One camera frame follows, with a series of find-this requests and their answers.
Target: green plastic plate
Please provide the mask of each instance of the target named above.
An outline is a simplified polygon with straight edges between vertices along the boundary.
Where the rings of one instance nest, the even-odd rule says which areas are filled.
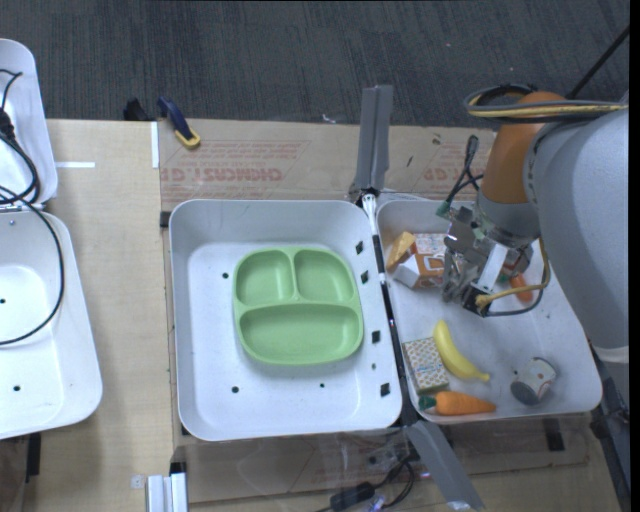
[[[329,363],[362,343],[358,288],[329,250],[285,246],[247,254],[234,271],[233,309],[240,343],[264,363]]]

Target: food package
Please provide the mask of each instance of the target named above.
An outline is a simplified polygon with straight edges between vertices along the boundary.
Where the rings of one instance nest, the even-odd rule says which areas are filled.
[[[387,258],[386,269],[388,272],[393,272],[398,264],[403,261],[407,261],[411,256],[411,246],[416,241],[416,237],[408,231],[403,231],[398,238],[393,241],[389,257]]]
[[[418,395],[449,384],[447,372],[433,338],[407,341],[402,344],[402,352]]]
[[[397,264],[393,278],[409,288],[433,288],[444,281],[444,233],[417,233],[407,250],[409,256]]]

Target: toy carrot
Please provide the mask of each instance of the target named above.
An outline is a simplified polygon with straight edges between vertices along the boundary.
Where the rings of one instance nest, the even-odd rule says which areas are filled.
[[[433,397],[422,396],[419,405],[422,410],[435,407],[436,412],[442,416],[478,414],[496,410],[494,403],[460,391],[439,391]]]
[[[525,288],[527,281],[522,274],[518,274],[509,279],[509,284],[511,288]],[[527,304],[533,300],[533,292],[531,290],[522,290],[516,293],[516,297],[518,297],[521,302]]]

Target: white tray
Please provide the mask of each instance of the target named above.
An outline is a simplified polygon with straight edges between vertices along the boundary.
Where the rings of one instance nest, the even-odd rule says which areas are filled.
[[[381,244],[385,254],[402,231],[446,233],[447,221],[436,215],[439,201],[391,200],[377,214]],[[542,261],[537,247],[525,273],[528,283],[541,279]],[[496,318],[481,318],[459,304],[445,303],[439,289],[411,290],[387,277],[389,295],[401,342],[431,336],[438,319],[444,319],[454,342],[469,360],[489,372],[487,383],[462,380],[451,374],[450,387],[497,405],[495,413],[469,416],[422,416],[436,423],[557,415],[594,409],[602,396],[598,375],[584,331],[574,315],[558,281],[553,277],[540,304],[529,313]],[[492,311],[521,309],[514,296],[496,301]],[[515,372],[532,357],[543,357],[558,372],[555,383],[537,406],[526,406],[511,394]],[[411,399],[418,408],[418,397],[410,386]]]
[[[178,410],[191,434],[222,441],[372,430],[396,421],[402,397],[361,209],[344,201],[192,200],[173,211],[169,233]],[[234,329],[231,277],[246,254],[274,245],[329,249],[349,264],[364,320],[353,355],[291,367],[244,352]]]
[[[55,196],[57,173],[40,97],[35,60],[22,44],[0,39],[0,68],[23,75],[5,109],[18,141],[33,160],[42,193],[38,208]],[[0,92],[11,77],[0,74]],[[30,181],[21,158],[0,143],[0,185],[20,192]],[[0,208],[0,341],[29,332],[52,311],[60,279],[58,252],[46,225],[26,206]],[[57,314],[36,334],[0,346],[0,439],[79,422],[102,397],[91,325],[69,231],[43,214],[62,249],[65,289]]]
[[[44,215],[62,246],[64,297],[43,329],[0,346],[0,439],[79,422],[102,397],[71,238],[59,219]],[[47,317],[60,280],[53,237],[33,212],[0,213],[0,243],[0,340],[5,340]]]

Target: black carpet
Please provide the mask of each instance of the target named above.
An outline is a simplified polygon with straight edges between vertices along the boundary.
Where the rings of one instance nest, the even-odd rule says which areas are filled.
[[[462,107],[503,83],[566,94],[629,25],[630,0],[0,0],[0,37],[38,65],[49,118],[123,119],[158,96],[186,117],[359,123],[394,86],[393,124],[488,126]],[[578,98],[629,88],[627,38]]]

